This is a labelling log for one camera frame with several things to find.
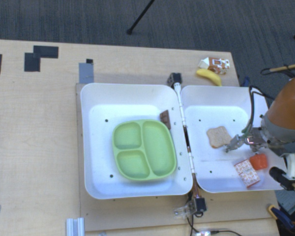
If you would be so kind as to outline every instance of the green plate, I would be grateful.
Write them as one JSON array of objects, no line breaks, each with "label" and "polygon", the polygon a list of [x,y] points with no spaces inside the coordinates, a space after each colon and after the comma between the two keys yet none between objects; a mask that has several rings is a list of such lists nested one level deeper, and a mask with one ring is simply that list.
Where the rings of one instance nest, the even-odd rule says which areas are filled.
[{"label": "green plate", "polygon": [[113,132],[113,150],[120,173],[131,180],[166,177],[177,165],[168,128],[152,119],[119,124]]}]

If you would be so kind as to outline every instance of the wooden table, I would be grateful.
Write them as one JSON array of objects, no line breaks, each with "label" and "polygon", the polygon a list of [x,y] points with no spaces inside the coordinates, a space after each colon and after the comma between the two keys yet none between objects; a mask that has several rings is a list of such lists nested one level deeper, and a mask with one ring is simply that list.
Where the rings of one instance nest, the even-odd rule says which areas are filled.
[{"label": "wooden table", "polygon": [[[34,45],[58,46],[59,58],[41,59],[40,72],[25,72],[24,53],[32,53]],[[90,197],[86,201],[79,180],[78,67],[93,59],[95,82],[165,84],[171,72],[180,72],[183,86],[212,85],[195,72],[201,59],[218,57],[231,64],[222,84],[238,86],[230,53],[0,40],[0,54],[0,235],[65,235],[66,219],[85,217],[86,204],[91,212],[98,207],[99,219],[97,223],[86,219],[86,235],[101,231],[109,236],[189,235],[186,221],[174,220],[168,213],[173,197],[120,201],[119,206],[140,203],[143,205],[138,208],[144,209],[144,204],[157,200],[164,214],[148,220],[134,216],[131,209],[118,220],[107,203],[92,202]],[[203,196],[208,211],[195,221],[197,229],[228,228],[245,236],[279,235],[266,211],[269,204],[277,204],[273,191],[203,192]]]}]

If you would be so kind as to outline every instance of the white tray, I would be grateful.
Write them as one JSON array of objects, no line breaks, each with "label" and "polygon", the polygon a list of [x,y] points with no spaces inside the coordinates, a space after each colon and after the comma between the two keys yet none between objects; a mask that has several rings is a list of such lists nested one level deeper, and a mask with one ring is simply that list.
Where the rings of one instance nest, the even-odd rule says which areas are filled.
[{"label": "white tray", "polygon": [[[246,188],[234,169],[240,159],[253,155],[248,146],[225,153],[210,147],[206,131],[225,126],[231,136],[240,134],[250,115],[247,88],[187,86],[181,92],[197,181],[208,192],[234,192],[281,189],[268,174],[272,166],[285,170],[284,160],[264,149],[269,168],[258,171],[261,182]],[[93,83],[81,91],[85,186],[97,199],[142,196],[183,195],[192,187],[176,93],[162,85],[124,85]],[[169,110],[171,136],[175,145],[177,168],[168,177],[151,181],[133,181],[118,171],[112,148],[113,129],[120,123],[137,119],[160,120]],[[263,97],[255,96],[255,126],[267,111]]]}]

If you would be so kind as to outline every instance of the bread slice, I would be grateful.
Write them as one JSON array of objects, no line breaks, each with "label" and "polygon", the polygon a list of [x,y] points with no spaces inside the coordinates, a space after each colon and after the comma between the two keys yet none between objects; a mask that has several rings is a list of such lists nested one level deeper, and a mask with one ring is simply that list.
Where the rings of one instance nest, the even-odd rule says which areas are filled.
[{"label": "bread slice", "polygon": [[229,144],[232,139],[224,126],[211,128],[206,134],[210,140],[210,145],[213,148],[219,148],[223,145]]}]

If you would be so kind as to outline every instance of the yellow banana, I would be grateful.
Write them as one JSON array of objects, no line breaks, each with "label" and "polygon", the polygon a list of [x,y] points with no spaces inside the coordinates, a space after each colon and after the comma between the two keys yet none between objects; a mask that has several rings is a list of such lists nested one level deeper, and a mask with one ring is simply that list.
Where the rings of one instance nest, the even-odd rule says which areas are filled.
[{"label": "yellow banana", "polygon": [[210,79],[217,86],[222,86],[222,80],[221,80],[220,76],[218,76],[216,73],[214,73],[210,70],[201,68],[197,71],[197,74],[202,77]]}]

